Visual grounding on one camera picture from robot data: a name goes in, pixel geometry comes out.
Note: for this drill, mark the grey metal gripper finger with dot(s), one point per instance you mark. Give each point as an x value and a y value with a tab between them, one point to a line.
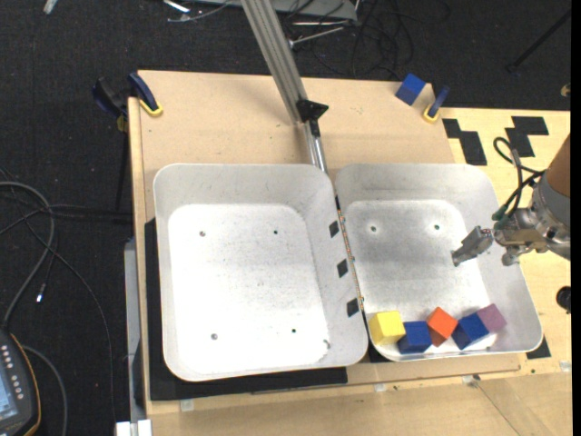
511	255
474	243

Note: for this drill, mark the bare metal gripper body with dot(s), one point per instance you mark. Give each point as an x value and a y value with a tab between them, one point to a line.
531	232

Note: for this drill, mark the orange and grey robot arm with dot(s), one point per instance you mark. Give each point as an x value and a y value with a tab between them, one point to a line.
559	171

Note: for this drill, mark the purple cube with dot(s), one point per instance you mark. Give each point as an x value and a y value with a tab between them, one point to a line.
492	318

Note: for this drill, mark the white plastic tray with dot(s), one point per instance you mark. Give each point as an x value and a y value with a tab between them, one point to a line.
245	284
408	266

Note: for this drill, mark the blue cube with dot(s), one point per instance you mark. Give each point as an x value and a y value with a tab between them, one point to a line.
471	330
415	336
410	89

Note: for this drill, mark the orange cube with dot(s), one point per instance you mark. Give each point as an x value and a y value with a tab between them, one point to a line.
441	325

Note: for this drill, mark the yellow cube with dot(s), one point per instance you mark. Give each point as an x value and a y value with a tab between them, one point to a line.
387	327

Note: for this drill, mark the pale wood board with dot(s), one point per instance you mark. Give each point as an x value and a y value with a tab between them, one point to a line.
227	125

